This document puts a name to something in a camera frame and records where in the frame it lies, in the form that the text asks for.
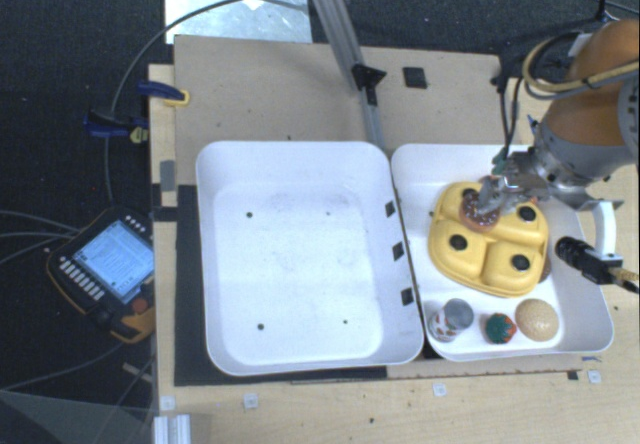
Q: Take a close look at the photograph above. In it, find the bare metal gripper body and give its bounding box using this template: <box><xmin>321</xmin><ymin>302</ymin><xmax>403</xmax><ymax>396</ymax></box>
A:
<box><xmin>496</xmin><ymin>150</ymin><xmax>570</xmax><ymax>206</ymax></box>

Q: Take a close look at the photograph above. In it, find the brown sprinkled doughnut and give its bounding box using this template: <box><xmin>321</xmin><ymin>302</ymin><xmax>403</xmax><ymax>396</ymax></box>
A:
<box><xmin>458</xmin><ymin>188</ymin><xmax>503</xmax><ymax>234</ymax></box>

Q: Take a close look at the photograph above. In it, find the yellow divided plate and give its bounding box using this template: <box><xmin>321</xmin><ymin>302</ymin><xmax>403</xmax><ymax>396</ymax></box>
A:
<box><xmin>427</xmin><ymin>180</ymin><xmax>551</xmax><ymax>300</ymax></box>

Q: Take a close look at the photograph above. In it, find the beige bread roll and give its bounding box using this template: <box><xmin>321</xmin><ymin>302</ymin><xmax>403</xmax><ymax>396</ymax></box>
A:
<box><xmin>514</xmin><ymin>298</ymin><xmax>560</xmax><ymax>343</ymax></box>

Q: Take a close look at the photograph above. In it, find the small white printed can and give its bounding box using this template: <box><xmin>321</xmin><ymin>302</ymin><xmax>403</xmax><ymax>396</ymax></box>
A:
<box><xmin>427</xmin><ymin>297</ymin><xmax>475</xmax><ymax>344</ymax></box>

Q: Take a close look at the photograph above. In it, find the red and green strawberry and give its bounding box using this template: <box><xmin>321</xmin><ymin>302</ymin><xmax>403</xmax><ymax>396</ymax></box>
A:
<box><xmin>480</xmin><ymin>312</ymin><xmax>518</xmax><ymax>346</ymax></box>

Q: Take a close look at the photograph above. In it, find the white plastic tray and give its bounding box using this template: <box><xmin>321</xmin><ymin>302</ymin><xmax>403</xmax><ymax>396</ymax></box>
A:
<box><xmin>389</xmin><ymin>142</ymin><xmax>616</xmax><ymax>364</ymax></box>
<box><xmin>194</xmin><ymin>140</ymin><xmax>426</xmax><ymax>377</ymax></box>

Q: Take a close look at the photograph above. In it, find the black block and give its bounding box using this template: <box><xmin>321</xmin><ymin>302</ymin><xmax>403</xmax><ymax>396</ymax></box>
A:
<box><xmin>402</xmin><ymin>66</ymin><xmax>429</xmax><ymax>90</ymax></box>

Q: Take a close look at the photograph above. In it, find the brown cardboard board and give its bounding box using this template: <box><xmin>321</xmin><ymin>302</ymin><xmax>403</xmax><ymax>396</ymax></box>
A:
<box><xmin>172</xmin><ymin>34</ymin><xmax>587</xmax><ymax>387</ymax></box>

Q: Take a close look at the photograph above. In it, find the black cylinder on white bracket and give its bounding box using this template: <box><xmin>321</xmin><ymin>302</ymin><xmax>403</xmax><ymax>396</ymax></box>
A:
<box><xmin>553</xmin><ymin>199</ymin><xmax>626</xmax><ymax>286</ymax></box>

